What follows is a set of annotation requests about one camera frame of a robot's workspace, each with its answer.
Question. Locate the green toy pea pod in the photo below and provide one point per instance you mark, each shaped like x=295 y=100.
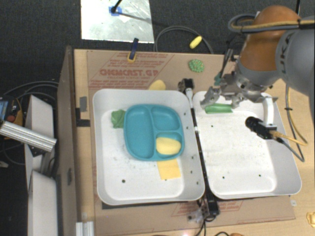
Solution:
x=219 y=109

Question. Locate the yellow cheese slice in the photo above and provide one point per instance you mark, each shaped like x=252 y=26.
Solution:
x=169 y=169

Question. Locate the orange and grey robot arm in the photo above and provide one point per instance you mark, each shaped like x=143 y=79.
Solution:
x=261 y=48

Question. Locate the black cylinder on white bracket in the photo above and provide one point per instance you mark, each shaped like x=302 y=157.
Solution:
x=258 y=128

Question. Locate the thin black and white rod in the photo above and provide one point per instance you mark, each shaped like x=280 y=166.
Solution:
x=198 y=136

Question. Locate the brown cardboard board red print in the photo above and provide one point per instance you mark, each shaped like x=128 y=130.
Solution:
x=123 y=67

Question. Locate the pale yellow round toy food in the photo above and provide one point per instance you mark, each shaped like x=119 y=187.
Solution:
x=157 y=85

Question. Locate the yellow toy corn cob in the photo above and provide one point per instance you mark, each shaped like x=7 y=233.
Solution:
x=195 y=42

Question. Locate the blue divided plate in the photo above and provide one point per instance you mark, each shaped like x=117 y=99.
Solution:
x=140 y=131

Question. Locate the green dotted round toy food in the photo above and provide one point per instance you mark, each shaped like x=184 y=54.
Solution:
x=196 y=65

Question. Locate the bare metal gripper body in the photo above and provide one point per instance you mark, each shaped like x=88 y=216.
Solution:
x=233 y=87

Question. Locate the yellow toy potato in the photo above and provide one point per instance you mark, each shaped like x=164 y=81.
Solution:
x=168 y=146

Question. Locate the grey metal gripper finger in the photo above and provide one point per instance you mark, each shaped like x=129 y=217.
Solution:
x=236 y=101
x=210 y=97

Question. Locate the green lettuce leaf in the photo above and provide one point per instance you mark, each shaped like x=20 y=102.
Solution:
x=118 y=118

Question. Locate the white plastic tray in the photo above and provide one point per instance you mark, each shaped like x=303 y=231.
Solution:
x=137 y=181
x=241 y=156

